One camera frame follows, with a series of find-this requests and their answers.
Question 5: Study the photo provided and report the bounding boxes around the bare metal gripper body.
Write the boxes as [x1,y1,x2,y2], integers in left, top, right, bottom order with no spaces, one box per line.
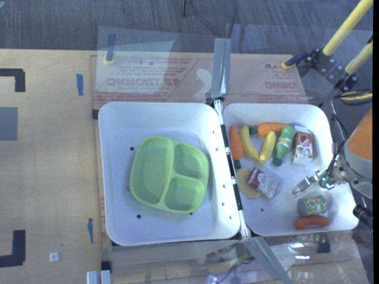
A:
[318,159,357,190]

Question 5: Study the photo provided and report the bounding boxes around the white plastic tray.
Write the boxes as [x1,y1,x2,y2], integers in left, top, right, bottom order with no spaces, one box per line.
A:
[97,101,241,247]
[221,102,360,237]

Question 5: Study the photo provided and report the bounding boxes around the green can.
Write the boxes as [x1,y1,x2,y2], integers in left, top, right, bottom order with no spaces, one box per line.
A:
[297,194,328,218]

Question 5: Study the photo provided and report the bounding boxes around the orange sausage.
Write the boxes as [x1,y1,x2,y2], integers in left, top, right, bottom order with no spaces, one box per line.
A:
[294,215,330,230]

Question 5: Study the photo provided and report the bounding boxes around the white and orange carton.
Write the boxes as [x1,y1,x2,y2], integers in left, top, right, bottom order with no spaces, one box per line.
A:
[291,125,314,165]

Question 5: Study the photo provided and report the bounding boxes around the red and white packet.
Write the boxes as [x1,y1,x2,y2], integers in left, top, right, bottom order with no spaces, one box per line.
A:
[246,167,281,199]

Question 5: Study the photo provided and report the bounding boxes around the green plastic bottle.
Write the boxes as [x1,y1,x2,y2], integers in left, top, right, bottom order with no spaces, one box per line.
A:
[272,125,297,167]

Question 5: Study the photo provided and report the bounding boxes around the yellow banana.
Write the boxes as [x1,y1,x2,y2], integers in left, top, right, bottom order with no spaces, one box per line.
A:
[239,125,264,164]
[259,131,277,162]

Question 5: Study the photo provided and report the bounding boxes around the yellow flat biscuit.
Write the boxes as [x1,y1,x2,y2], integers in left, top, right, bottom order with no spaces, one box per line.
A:
[236,167,261,200]

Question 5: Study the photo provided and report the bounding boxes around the orange carrot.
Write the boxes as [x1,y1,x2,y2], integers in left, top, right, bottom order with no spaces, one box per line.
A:
[249,122,290,137]
[229,125,244,170]

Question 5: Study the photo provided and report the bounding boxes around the green divided plate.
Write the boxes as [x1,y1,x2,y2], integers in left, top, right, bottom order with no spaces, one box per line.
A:
[129,135,210,214]

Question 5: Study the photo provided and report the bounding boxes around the brown cardboard board red print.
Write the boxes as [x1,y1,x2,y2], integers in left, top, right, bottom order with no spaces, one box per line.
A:
[90,53,368,280]

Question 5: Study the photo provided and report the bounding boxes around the black cylinder on white bracket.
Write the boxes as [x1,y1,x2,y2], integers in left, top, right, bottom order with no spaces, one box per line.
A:
[352,204,374,226]

